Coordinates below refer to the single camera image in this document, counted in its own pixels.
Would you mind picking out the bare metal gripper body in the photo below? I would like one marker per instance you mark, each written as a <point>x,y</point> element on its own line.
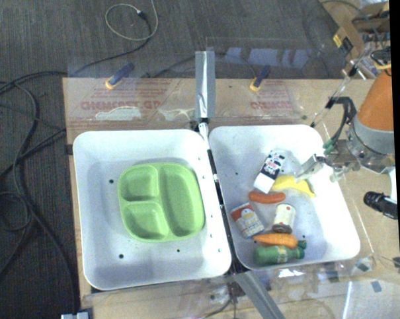
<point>343,156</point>

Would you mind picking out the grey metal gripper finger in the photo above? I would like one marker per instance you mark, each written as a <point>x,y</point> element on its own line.
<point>337,175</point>
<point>309,166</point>

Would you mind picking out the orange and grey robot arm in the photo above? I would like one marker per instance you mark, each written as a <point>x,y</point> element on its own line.
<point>377,98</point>

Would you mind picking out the yellow banana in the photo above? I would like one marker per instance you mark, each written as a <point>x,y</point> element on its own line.
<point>292,184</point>

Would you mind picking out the white cow print carton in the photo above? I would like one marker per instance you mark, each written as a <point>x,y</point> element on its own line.
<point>270,172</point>

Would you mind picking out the white plastic tray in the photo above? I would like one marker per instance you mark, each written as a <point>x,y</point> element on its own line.
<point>102,193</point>
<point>325,216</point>

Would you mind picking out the orange-red sausage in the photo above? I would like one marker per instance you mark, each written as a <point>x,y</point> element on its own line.
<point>266,197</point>

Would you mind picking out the white can with brown lid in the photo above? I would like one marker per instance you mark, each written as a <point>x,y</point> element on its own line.
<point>284,216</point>

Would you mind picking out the orange carrot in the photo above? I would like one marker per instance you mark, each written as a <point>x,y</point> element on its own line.
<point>276,239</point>

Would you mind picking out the red and white can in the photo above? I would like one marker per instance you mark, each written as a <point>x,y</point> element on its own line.
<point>247,219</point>

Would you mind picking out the green bottle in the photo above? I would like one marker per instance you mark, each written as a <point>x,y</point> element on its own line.
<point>277,254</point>

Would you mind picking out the green divided plate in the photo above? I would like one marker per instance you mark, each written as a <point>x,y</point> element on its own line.
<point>178,199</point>

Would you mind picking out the brown cardboard board, red print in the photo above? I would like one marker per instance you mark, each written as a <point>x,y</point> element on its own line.
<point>137,98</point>

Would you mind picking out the black cylinder on white bracket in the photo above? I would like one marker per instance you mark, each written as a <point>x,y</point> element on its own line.
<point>380,203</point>

